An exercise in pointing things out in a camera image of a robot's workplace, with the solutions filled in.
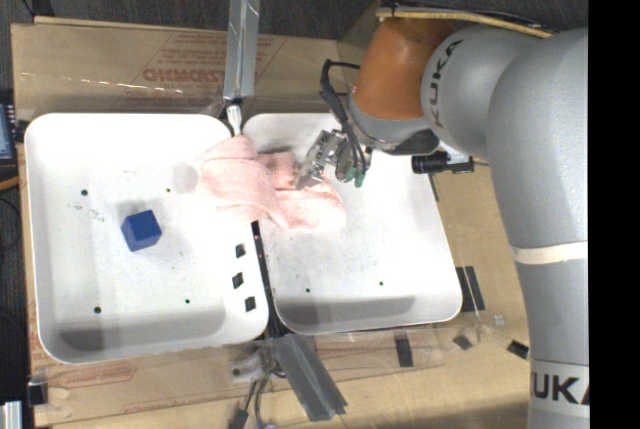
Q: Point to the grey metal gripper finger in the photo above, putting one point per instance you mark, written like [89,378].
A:
[318,174]
[303,178]

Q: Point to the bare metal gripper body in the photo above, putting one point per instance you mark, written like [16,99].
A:
[331,152]

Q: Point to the pink cloth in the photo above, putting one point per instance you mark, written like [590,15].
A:
[240,182]

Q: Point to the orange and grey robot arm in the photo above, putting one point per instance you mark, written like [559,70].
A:
[540,127]

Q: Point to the white plastic tray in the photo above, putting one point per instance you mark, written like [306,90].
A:
[135,287]
[360,257]

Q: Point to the thin black and white rod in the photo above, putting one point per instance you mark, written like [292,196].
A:
[263,267]

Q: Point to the blue cube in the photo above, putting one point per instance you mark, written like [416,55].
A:
[141,230]

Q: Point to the brown cardboard board red print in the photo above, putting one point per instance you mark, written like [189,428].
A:
[125,67]

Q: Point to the black cylinder on white bracket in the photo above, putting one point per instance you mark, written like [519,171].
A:
[431,162]

